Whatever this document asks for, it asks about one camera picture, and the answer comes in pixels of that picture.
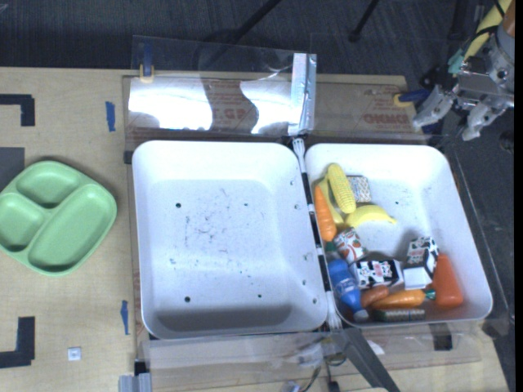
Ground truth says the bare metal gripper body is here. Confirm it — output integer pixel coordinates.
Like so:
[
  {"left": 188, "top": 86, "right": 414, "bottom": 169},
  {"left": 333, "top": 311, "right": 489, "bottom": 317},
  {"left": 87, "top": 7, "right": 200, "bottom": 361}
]
[{"left": 453, "top": 53, "right": 515, "bottom": 108}]

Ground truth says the white plastic tray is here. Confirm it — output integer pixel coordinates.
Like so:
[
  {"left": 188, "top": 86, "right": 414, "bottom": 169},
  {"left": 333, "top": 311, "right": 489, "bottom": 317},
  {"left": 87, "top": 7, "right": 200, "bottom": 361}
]
[
  {"left": 304, "top": 143, "right": 494, "bottom": 328},
  {"left": 131, "top": 139, "right": 330, "bottom": 340}
]

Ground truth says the yellow corn cob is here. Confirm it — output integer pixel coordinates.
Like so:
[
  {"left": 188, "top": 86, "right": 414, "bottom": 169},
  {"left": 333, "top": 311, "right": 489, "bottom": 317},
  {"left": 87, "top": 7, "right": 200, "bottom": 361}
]
[{"left": 326, "top": 163, "right": 358, "bottom": 215}]

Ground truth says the cow print carton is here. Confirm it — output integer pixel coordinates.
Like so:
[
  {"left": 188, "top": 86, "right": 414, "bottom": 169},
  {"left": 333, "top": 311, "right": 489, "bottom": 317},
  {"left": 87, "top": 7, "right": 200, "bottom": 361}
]
[
  {"left": 353, "top": 258, "right": 405, "bottom": 292},
  {"left": 405, "top": 236, "right": 440, "bottom": 279}
]

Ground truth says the orange carrot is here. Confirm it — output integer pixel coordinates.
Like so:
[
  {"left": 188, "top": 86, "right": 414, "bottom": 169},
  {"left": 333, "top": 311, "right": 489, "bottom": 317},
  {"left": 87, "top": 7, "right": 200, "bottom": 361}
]
[
  {"left": 369, "top": 287, "right": 436, "bottom": 311},
  {"left": 313, "top": 185, "right": 340, "bottom": 256}
]

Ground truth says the white and orange can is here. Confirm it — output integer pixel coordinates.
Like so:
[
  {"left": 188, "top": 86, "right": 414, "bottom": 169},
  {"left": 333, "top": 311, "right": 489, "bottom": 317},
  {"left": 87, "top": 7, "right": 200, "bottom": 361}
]
[{"left": 333, "top": 226, "right": 369, "bottom": 265}]

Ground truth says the orange bottle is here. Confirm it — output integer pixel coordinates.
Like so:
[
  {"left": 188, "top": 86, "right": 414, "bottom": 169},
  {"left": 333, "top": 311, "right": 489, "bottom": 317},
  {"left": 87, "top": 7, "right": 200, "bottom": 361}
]
[{"left": 431, "top": 254, "right": 465, "bottom": 310}]

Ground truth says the white cube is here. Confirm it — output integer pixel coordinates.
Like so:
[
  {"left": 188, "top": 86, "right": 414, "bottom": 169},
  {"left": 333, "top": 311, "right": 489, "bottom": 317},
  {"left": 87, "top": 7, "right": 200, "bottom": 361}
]
[{"left": 402, "top": 265, "right": 434, "bottom": 292}]

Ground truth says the orange sausage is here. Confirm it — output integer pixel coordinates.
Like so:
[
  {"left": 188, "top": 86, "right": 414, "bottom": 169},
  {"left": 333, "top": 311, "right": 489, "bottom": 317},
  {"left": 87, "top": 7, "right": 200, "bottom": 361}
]
[{"left": 360, "top": 284, "right": 391, "bottom": 309}]

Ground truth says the blue bottle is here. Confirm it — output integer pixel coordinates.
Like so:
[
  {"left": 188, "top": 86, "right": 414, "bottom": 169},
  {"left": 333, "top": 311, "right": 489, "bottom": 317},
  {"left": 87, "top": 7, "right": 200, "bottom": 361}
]
[{"left": 326, "top": 258, "right": 370, "bottom": 323}]

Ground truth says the dark green can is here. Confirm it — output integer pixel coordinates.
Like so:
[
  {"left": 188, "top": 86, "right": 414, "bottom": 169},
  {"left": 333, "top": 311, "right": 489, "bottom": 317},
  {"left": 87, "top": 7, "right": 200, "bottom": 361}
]
[{"left": 371, "top": 308, "right": 427, "bottom": 323}]

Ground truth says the green divided plate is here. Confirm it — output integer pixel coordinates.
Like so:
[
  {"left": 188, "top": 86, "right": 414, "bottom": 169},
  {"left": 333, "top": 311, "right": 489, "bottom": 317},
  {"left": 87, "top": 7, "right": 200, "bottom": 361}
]
[{"left": 0, "top": 160, "right": 118, "bottom": 278}]

